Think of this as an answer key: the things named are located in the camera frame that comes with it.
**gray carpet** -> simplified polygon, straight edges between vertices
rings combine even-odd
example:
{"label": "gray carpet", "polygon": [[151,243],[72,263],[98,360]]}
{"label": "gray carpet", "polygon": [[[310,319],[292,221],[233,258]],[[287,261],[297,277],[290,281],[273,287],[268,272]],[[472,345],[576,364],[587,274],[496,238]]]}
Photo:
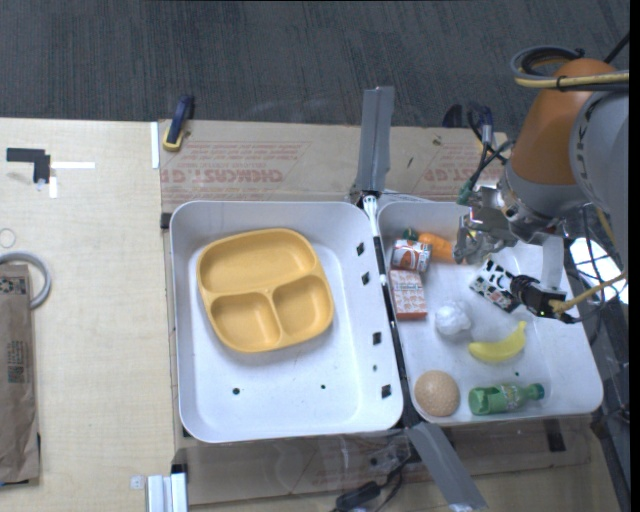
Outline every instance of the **gray carpet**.
{"label": "gray carpet", "polygon": [[[630,0],[157,2],[0,0],[1,117],[150,121],[181,94],[196,119],[360,124],[362,91],[396,87],[394,125],[489,106],[516,136],[535,91],[524,48],[604,58]],[[626,47],[613,62],[628,68]]]}

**metal bracket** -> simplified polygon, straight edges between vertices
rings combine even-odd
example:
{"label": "metal bracket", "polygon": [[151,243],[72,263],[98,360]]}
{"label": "metal bracket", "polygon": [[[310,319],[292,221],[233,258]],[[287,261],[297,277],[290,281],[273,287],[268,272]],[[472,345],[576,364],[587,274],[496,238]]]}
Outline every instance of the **metal bracket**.
{"label": "metal bracket", "polygon": [[391,167],[389,140],[393,102],[393,87],[376,87],[364,91],[360,157],[352,194],[364,192],[377,196],[384,190],[385,178]]}
{"label": "metal bracket", "polygon": [[407,430],[407,436],[451,510],[470,512],[487,508],[486,501],[438,425],[414,425]]}
{"label": "metal bracket", "polygon": [[479,263],[487,254],[513,247],[518,239],[509,230],[509,221],[501,212],[498,191],[482,187],[469,202],[469,213],[460,218],[458,237],[453,248],[456,263]]}
{"label": "metal bracket", "polygon": [[147,478],[147,512],[188,512],[187,475],[151,475]]}

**brown paper bag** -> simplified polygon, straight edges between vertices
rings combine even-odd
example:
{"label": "brown paper bag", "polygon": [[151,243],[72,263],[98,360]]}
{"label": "brown paper bag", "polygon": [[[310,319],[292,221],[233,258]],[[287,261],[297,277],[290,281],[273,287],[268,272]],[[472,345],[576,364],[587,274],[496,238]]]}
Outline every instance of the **brown paper bag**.
{"label": "brown paper bag", "polygon": [[38,477],[33,331],[27,265],[0,265],[0,483]]}

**food package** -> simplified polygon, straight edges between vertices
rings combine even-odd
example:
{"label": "food package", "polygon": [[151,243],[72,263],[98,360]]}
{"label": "food package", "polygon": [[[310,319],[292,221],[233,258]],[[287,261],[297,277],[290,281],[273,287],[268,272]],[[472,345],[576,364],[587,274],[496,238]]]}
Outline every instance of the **food package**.
{"label": "food package", "polygon": [[420,274],[411,270],[390,270],[389,280],[398,320],[419,320],[427,316]]}
{"label": "food package", "polygon": [[431,246],[414,240],[396,240],[391,266],[396,269],[426,272],[431,262]]}
{"label": "food package", "polygon": [[40,473],[27,265],[0,265],[0,485]]}

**yellow cable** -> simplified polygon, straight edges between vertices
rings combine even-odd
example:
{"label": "yellow cable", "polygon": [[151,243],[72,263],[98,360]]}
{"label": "yellow cable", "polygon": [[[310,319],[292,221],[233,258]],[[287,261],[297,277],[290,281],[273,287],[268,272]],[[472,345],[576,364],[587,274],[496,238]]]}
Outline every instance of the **yellow cable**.
{"label": "yellow cable", "polygon": [[553,308],[554,313],[559,313],[559,314],[564,313],[570,310],[576,304],[579,304],[583,300],[591,297],[593,294],[598,293],[603,288],[606,288],[607,286],[611,286],[612,284],[617,283],[618,281],[620,281],[621,279],[625,279],[626,277],[627,277],[627,271],[625,270],[618,277],[614,277],[613,279],[609,279],[609,281],[600,283],[599,285],[588,289],[586,292],[581,293],[580,295],[578,295],[577,297],[574,297],[571,300],[562,301],[562,300],[551,299],[549,301],[549,305]]}
{"label": "yellow cable", "polygon": [[524,87],[535,87],[539,89],[557,89],[564,87],[574,87],[581,85],[599,85],[599,84],[623,84],[629,83],[629,72],[623,73],[602,73],[591,76],[570,76],[564,78],[549,78],[541,80],[530,80],[526,78],[515,77],[517,84]]}
{"label": "yellow cable", "polygon": [[609,221],[607,220],[606,215],[604,214],[604,212],[600,208],[596,208],[596,213],[598,214],[598,219],[600,220],[600,224],[602,224],[602,227],[604,228],[605,232],[607,233],[607,236],[609,237],[609,240],[611,240],[613,242],[613,245],[616,245],[616,238],[615,238],[615,236],[613,236],[613,230],[611,229],[611,226],[609,225]]}

